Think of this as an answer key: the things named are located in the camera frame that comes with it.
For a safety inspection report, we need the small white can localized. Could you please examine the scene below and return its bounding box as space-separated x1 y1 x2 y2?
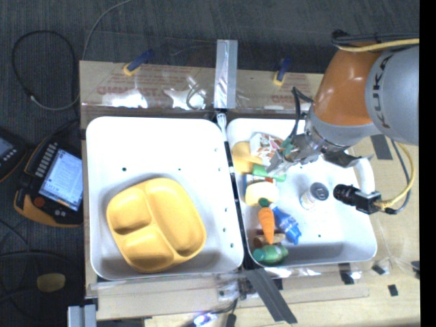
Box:
299 181 330 211

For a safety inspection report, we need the brown cardboard board red print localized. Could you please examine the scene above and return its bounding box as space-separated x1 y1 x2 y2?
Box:
78 59 420 321

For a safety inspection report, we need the yellow oval object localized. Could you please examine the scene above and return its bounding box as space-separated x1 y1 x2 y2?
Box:
36 272 67 294

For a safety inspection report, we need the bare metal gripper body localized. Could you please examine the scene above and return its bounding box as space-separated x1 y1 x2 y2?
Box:
281 131 327 166

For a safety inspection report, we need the white packet with orange print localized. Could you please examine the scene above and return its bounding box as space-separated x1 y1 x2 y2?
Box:
249 131 285 167

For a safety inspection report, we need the green plastic bottle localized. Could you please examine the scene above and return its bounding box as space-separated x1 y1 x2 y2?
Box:
251 244 290 266

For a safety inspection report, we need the pale yellow toy bread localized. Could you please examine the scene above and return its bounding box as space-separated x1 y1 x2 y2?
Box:
244 179 281 208

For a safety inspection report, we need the green tube with white cap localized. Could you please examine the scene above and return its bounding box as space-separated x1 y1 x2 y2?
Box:
251 164 287 183

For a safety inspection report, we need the black cylinder on white bracket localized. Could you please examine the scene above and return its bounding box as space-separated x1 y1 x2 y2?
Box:
332 155 383 215

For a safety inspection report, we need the blue plastic bottle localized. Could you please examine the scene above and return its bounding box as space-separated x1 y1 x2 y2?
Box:
270 205 302 246

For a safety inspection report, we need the white plastic tray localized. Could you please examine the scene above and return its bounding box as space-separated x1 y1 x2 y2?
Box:
84 115 245 281
225 117 379 269

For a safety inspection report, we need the tan toy biscuit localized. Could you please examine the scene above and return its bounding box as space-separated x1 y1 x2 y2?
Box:
252 232 287 249

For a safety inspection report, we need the orange carrot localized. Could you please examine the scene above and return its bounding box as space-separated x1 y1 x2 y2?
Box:
257 198 277 246

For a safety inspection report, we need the yellow toy banana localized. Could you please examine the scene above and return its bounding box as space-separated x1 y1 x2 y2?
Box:
231 140 264 175

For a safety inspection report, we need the yellow divided plate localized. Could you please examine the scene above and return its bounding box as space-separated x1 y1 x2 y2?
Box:
105 177 208 275

